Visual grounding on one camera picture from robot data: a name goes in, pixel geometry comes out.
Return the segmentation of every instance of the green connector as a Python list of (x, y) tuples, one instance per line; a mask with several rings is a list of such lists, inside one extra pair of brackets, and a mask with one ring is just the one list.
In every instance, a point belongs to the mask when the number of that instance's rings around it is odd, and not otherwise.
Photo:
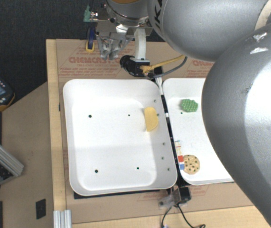
[(194, 100), (185, 99), (182, 100), (181, 107), (185, 112), (196, 112), (198, 109), (198, 103)]
[(89, 10), (89, 5), (87, 6), (86, 10), (84, 11), (84, 22), (91, 22), (91, 11)]

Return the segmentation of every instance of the black fabric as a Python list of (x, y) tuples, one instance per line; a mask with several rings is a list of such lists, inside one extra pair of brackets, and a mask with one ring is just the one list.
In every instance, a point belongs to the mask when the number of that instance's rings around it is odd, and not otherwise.
[[(95, 0), (93, 7), (104, 0)], [(86, 38), (89, 0), (0, 0), (0, 74), (15, 101), (47, 80), (46, 39)], [(162, 41), (155, 32), (148, 41)]]

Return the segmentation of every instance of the green block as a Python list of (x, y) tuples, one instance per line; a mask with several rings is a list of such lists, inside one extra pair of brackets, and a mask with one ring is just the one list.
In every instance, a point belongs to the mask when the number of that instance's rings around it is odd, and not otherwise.
[(198, 103), (194, 100), (185, 99), (182, 100), (181, 107), (185, 112), (196, 112), (198, 109)]

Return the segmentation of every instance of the yellow cable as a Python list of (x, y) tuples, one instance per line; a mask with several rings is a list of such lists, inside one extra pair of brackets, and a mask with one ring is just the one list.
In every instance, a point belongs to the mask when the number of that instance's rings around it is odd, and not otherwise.
[(179, 57), (176, 57), (176, 58), (173, 58), (173, 59), (170, 59), (170, 60), (167, 60), (167, 61), (164, 61), (164, 62), (161, 62), (161, 63), (157, 63), (157, 64), (154, 64), (154, 65), (151, 65), (151, 66), (140, 66), (140, 69), (143, 70), (143, 73), (148, 73), (150, 71), (152, 71), (153, 69), (159, 67), (159, 66), (163, 66), (165, 64), (168, 64), (168, 63), (173, 63), (175, 61), (178, 61), (180, 59), (183, 59), (185, 58), (184, 55), (181, 55)]

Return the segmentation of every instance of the white tray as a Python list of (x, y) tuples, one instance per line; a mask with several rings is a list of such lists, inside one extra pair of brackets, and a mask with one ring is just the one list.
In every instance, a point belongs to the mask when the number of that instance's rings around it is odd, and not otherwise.
[[(180, 165), (185, 181), (193, 185), (233, 181), (217, 157), (205, 131), (201, 94), (205, 79), (171, 78), (163, 84), (174, 141), (180, 141), (182, 155), (194, 155), (200, 161), (200, 170), (188, 174)], [(196, 112), (187, 113), (181, 108), (183, 99), (198, 103)]]
[[(151, 81), (74, 79), (63, 89), (70, 184), (84, 196), (166, 189), (177, 180), (159, 89)], [(144, 109), (159, 124), (146, 131)]]

